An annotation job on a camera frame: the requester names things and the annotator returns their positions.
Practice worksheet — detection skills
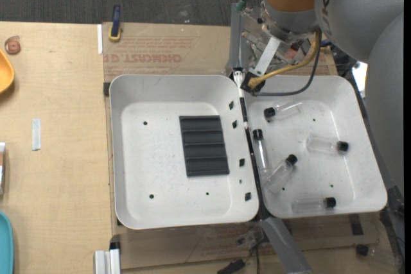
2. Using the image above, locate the clear bottle with black cap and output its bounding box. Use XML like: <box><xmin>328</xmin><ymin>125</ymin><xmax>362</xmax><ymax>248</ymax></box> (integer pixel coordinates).
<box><xmin>355</xmin><ymin>243</ymin><xmax>403</xmax><ymax>268</ymax></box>
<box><xmin>306</xmin><ymin>133</ymin><xmax>350</xmax><ymax>157</ymax></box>
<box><xmin>263</xmin><ymin>100</ymin><xmax>304</xmax><ymax>123</ymax></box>
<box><xmin>263</xmin><ymin>153</ymin><xmax>299</xmax><ymax>194</ymax></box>
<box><xmin>291</xmin><ymin>196</ymin><xmax>337</xmax><ymax>216</ymax></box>
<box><xmin>252</xmin><ymin>128</ymin><xmax>274</xmax><ymax>178</ymax></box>

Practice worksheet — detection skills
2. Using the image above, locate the orange plate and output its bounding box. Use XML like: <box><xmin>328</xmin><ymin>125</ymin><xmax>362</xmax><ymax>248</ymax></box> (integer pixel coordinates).
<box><xmin>0</xmin><ymin>47</ymin><xmax>15</xmax><ymax>95</ymax></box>

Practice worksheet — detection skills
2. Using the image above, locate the brown cardboard board red print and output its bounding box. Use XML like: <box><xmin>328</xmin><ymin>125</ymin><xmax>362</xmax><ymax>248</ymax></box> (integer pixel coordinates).
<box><xmin>101</xmin><ymin>21</ymin><xmax>380</xmax><ymax>270</ymax></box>

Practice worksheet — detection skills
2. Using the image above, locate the thin black and white rod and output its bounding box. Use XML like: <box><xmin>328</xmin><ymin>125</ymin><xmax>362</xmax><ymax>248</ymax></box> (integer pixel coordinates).
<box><xmin>233</xmin><ymin>69</ymin><xmax>268</xmax><ymax>219</ymax></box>

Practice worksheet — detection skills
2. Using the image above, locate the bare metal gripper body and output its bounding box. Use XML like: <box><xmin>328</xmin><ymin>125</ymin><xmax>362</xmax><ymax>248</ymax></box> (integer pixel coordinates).
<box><xmin>241</xmin><ymin>8</ymin><xmax>311</xmax><ymax>72</ymax></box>

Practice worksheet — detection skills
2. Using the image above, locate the white plastic tray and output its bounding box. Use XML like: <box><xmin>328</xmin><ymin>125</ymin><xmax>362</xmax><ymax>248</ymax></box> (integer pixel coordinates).
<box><xmin>109</xmin><ymin>74</ymin><xmax>260</xmax><ymax>230</ymax></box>
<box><xmin>243</xmin><ymin>74</ymin><xmax>389</xmax><ymax>220</ymax></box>

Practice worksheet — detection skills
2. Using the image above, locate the teal plate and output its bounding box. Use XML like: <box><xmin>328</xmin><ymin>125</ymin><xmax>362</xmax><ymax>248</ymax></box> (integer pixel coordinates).
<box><xmin>0</xmin><ymin>210</ymin><xmax>15</xmax><ymax>274</ymax></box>

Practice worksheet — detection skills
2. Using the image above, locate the black ribbed rectangular insert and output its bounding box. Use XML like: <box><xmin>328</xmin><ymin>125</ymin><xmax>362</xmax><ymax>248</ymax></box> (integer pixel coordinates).
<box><xmin>178</xmin><ymin>115</ymin><xmax>231</xmax><ymax>178</ymax></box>

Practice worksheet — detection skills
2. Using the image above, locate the black cylinder on white bracket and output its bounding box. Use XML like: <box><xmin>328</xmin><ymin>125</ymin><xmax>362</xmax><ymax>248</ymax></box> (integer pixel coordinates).
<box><xmin>240</xmin><ymin>37</ymin><xmax>279</xmax><ymax>96</ymax></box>

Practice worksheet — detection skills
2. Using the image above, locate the brown tape roll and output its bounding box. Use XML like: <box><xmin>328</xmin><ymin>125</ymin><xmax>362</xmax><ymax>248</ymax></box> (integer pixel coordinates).
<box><xmin>4</xmin><ymin>35</ymin><xmax>22</xmax><ymax>55</ymax></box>

